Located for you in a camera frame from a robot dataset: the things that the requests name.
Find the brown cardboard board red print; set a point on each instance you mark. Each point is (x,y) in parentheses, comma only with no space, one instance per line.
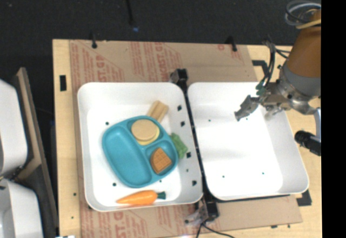
(151,61)

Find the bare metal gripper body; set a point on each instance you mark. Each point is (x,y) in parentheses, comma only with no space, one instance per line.
(281,97)

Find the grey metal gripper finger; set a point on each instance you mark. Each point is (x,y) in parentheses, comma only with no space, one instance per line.
(245,109)
(272,114)

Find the black cylinder on white bracket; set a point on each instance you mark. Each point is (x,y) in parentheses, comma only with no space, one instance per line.
(306,139)

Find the orange carrot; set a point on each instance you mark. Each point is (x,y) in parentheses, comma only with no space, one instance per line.
(139,197)

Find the blue divided plate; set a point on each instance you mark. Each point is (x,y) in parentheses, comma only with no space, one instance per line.
(124,153)

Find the white plastic tray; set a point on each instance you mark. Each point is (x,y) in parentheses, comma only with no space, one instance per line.
(129,96)
(243,150)

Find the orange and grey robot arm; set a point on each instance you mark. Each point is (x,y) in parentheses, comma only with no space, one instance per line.
(305,53)

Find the thin black rod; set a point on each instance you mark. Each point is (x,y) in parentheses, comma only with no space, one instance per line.
(195,134)

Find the green lettuce leaf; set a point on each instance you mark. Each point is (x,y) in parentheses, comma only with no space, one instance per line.
(180,145)

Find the tan round biscuit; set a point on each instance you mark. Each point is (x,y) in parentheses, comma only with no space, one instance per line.
(144,130)

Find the brown waffle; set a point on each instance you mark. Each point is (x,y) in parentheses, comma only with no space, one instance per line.
(160,161)

